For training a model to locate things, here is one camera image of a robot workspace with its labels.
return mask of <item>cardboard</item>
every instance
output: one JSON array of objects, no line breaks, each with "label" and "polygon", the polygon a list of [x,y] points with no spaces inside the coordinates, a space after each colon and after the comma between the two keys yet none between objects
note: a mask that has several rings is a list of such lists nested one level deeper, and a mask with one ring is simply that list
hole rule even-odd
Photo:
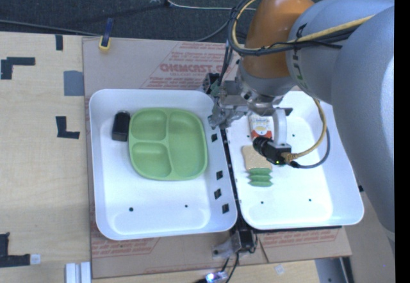
[{"label": "cardboard", "polygon": [[[94,92],[104,88],[201,89],[206,73],[221,71],[225,45],[112,38],[110,49],[103,52],[98,44],[99,38],[83,38],[93,278],[220,269],[225,259],[214,259],[212,246],[225,242],[229,232],[112,241],[98,231],[88,102]],[[238,58],[238,55],[234,56],[226,79],[233,79]],[[351,254],[343,227],[258,234],[258,244],[254,254],[240,258],[240,266]]]}]

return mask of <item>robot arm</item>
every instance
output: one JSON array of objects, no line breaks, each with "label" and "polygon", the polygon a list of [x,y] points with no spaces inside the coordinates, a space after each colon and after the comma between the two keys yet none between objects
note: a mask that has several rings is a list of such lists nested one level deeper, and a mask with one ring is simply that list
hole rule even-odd
[{"label": "robot arm", "polygon": [[225,129],[249,112],[272,116],[294,86],[331,104],[395,253],[394,0],[262,0],[241,47],[234,30],[250,4],[243,3],[228,38],[242,58],[235,80],[214,89],[209,124]]}]

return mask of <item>white tray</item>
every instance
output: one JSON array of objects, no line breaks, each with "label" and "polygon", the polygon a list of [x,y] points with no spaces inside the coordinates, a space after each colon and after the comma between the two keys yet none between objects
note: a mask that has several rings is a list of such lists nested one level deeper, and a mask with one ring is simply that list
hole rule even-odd
[{"label": "white tray", "polygon": [[[301,169],[273,166],[270,187],[249,184],[241,149],[252,145],[247,117],[227,129],[229,153],[240,207],[245,221],[255,229],[294,229],[353,225],[363,217],[363,203],[356,178],[340,142],[332,107],[321,103],[331,135],[327,161],[316,168]],[[292,152],[302,152],[317,141],[322,131],[318,109],[304,92],[285,95],[282,108],[293,108],[287,116],[287,143]],[[296,161],[302,165],[317,163],[325,154],[326,138],[312,153]]]},{"label": "white tray", "polygon": [[[208,166],[188,181],[155,181],[135,172],[128,143],[114,141],[115,114],[168,107],[195,113],[204,126]],[[140,239],[229,230],[237,210],[224,145],[207,117],[213,101],[203,92],[182,90],[99,90],[90,98],[95,216],[110,239]]]}]

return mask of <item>wooden table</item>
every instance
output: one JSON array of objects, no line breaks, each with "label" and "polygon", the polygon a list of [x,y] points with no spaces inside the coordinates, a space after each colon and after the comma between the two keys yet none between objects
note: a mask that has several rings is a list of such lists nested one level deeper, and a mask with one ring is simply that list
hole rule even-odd
[{"label": "wooden table", "polygon": [[[34,57],[0,79],[0,234],[9,255],[41,263],[0,268],[0,282],[64,282],[67,263],[90,261],[90,217],[83,96],[65,96],[63,73],[83,71],[81,36],[0,33],[0,59]],[[58,138],[56,117],[78,139]],[[230,282],[319,283],[314,261],[240,266]],[[93,282],[192,283],[207,270],[95,279]]]}]

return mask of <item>green plate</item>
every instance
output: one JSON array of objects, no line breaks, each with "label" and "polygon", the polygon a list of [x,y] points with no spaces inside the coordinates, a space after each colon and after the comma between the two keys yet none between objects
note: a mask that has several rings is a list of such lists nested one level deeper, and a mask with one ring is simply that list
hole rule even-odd
[{"label": "green plate", "polygon": [[130,120],[129,154],[134,169],[149,179],[194,179],[208,165],[204,128],[197,115],[174,108],[145,108]]}]

